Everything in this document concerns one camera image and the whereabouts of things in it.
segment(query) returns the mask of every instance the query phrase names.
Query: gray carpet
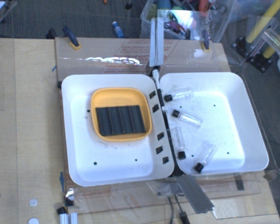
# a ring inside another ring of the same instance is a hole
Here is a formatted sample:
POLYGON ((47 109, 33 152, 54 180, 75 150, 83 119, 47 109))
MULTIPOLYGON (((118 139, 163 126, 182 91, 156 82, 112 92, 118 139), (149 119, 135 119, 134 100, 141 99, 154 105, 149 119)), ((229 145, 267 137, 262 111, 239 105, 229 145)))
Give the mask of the gray carpet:
MULTIPOLYGON (((112 22, 117 21, 125 32, 126 37, 139 38, 141 30, 140 14, 147 0, 132 0, 133 7, 126 10, 128 0, 14 0, 18 5, 12 16, 4 22, 13 23, 14 34, 7 29, 9 26, 0 26, 0 35, 16 38, 45 39, 50 28, 54 28, 58 36, 63 36, 62 28, 68 26, 78 37, 116 37, 112 22)), ((280 11, 276 14, 280 23, 280 11)), ((238 65, 243 58, 231 49, 231 43, 237 33, 230 37, 230 24, 222 38, 225 52, 231 65, 238 65)), ((236 24, 239 34, 245 29, 240 23, 236 24)), ((280 74, 277 68, 278 56, 272 57, 273 64, 261 73, 247 64, 238 74, 246 81, 251 92, 255 107, 258 111, 266 135, 270 155, 267 170, 280 170, 280 74)), ((272 193, 280 214, 280 172, 278 178, 270 181, 272 193)))

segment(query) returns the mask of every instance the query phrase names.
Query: yellow tube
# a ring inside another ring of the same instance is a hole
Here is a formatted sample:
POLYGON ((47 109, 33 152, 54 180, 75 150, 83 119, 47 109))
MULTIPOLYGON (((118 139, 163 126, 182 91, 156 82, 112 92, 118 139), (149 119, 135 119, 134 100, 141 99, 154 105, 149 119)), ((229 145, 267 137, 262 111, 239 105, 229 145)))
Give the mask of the yellow tube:
POLYGON ((272 47, 268 47, 263 53, 262 55, 264 56, 264 58, 268 59, 270 58, 273 54, 275 53, 275 50, 272 47))
POLYGON ((266 24, 275 16, 275 14, 280 9, 280 0, 275 0, 272 5, 267 9, 267 11, 263 14, 261 19, 256 23, 255 27, 253 27, 250 34, 246 37, 246 41, 248 43, 252 43, 255 38, 259 35, 261 30, 266 26, 266 24))

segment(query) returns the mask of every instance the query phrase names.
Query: blue bottle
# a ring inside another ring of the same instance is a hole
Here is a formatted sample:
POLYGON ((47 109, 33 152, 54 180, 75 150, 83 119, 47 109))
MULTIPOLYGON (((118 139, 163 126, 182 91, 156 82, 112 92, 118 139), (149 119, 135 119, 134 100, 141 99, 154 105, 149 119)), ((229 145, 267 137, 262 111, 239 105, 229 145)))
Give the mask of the blue bottle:
POLYGON ((125 38, 125 35, 123 34, 121 27, 119 25, 117 25, 117 22, 114 21, 112 23, 113 27, 114 27, 114 32, 116 33, 118 38, 125 38))

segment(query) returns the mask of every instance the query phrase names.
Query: glass vial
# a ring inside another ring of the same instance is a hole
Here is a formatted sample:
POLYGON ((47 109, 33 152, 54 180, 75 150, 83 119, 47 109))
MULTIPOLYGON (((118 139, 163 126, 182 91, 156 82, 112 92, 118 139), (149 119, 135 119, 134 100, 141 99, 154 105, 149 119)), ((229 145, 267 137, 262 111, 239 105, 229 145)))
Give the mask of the glass vial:
POLYGON ((114 21, 112 23, 113 27, 114 27, 114 32, 116 33, 116 36, 118 38, 125 38, 125 35, 123 34, 123 31, 121 29, 121 27, 117 24, 116 21, 114 21))
POLYGON ((190 98, 193 97, 193 90, 191 88, 181 88, 178 90, 174 90, 170 92, 169 94, 164 96, 164 100, 166 102, 170 102, 172 100, 176 99, 184 99, 184 98, 190 98))
POLYGON ((178 159, 182 160, 186 158, 186 145, 182 135, 181 127, 174 127, 171 129, 171 138, 173 142, 173 146, 175 148, 175 153, 177 153, 178 159))
POLYGON ((198 128, 202 125, 202 120, 197 119, 197 118, 191 116, 190 114, 188 114, 188 112, 185 112, 182 110, 174 109, 171 112, 171 115, 175 118, 178 118, 180 121, 184 121, 184 122, 193 124, 198 128))
POLYGON ((194 167, 195 171, 201 173, 202 169, 209 164, 209 162, 214 157, 218 148, 215 144, 209 142, 203 142, 199 147, 199 152, 197 155, 197 164, 194 167))

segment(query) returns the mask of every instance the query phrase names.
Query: wooden table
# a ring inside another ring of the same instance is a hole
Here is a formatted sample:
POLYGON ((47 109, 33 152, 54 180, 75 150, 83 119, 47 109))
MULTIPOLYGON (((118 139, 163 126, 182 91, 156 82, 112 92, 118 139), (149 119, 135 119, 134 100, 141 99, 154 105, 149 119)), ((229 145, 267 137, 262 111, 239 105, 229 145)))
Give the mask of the wooden table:
MULTIPOLYGON (((53 40, 0 39, 0 223, 24 224, 32 217, 59 223, 64 158, 55 66, 53 40), (31 199, 37 200, 36 206, 29 205, 31 199)), ((280 223, 263 172, 255 175, 260 193, 212 199, 216 214, 189 215, 190 222, 280 223)), ((190 208, 188 203, 182 207, 190 208)), ((160 205, 79 214, 78 223, 147 223, 153 215, 163 220, 154 223, 165 224, 170 213, 169 205, 160 205)))

